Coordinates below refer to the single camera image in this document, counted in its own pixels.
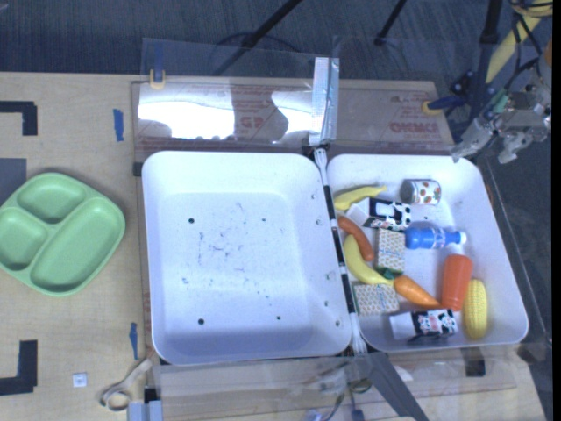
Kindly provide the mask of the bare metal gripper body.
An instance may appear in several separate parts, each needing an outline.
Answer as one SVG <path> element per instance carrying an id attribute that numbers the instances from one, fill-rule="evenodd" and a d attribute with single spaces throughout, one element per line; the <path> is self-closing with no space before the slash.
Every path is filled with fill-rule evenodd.
<path id="1" fill-rule="evenodd" d="M 551 94 L 540 89 L 501 90 L 484 109 L 485 132 L 520 143 L 544 141 L 551 129 Z"/>

